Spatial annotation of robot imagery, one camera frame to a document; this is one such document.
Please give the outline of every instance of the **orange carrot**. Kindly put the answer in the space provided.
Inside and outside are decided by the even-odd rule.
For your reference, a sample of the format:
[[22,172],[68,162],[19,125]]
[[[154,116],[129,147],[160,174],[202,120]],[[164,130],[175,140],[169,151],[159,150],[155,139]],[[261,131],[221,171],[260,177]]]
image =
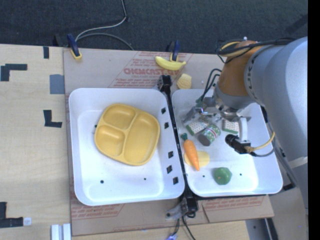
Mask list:
[[194,142],[188,139],[188,135],[186,133],[181,135],[182,139],[184,140],[183,148],[185,151],[186,156],[189,158],[190,162],[194,166],[197,171],[200,171],[199,166],[199,159],[198,159],[198,152]]

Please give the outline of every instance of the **yellow sponge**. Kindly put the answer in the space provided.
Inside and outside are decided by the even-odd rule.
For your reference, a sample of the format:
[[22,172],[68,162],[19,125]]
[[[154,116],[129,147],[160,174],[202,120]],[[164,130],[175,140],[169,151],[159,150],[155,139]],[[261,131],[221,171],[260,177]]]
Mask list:
[[183,73],[180,76],[180,78],[178,79],[178,81],[176,82],[176,85],[180,89],[190,89],[191,88],[191,80],[192,80],[192,77],[190,75]]

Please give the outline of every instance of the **green can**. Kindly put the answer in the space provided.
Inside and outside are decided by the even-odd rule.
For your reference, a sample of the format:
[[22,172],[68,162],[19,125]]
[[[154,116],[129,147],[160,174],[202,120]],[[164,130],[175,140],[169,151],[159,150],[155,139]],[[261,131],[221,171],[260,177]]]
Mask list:
[[221,130],[215,124],[208,125],[198,136],[198,140],[204,146],[210,146],[212,142],[221,134]]

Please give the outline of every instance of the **table surface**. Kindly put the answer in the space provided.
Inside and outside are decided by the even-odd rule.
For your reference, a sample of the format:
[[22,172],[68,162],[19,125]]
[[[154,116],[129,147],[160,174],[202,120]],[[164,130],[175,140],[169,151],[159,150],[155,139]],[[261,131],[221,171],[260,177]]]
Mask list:
[[[70,184],[65,95],[50,94],[50,75],[64,75],[63,48],[0,44],[0,66],[27,64],[0,81],[0,202],[7,218],[31,218],[30,226],[1,228],[0,239],[50,239],[50,227],[68,224]],[[62,127],[44,127],[43,110]],[[196,239],[249,240],[245,221],[189,226]],[[172,228],[74,236],[76,240],[165,240]],[[191,239],[184,226],[179,240]]]

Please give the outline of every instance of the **yellow banana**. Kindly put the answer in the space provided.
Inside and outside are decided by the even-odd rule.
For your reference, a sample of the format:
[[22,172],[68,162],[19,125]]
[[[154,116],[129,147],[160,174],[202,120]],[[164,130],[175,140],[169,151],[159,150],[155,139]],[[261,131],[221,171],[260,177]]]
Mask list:
[[174,60],[166,60],[165,58],[162,58],[160,56],[155,56],[155,62],[165,70],[173,70],[173,71],[177,71],[181,69],[183,65],[187,64],[185,61],[179,62]]

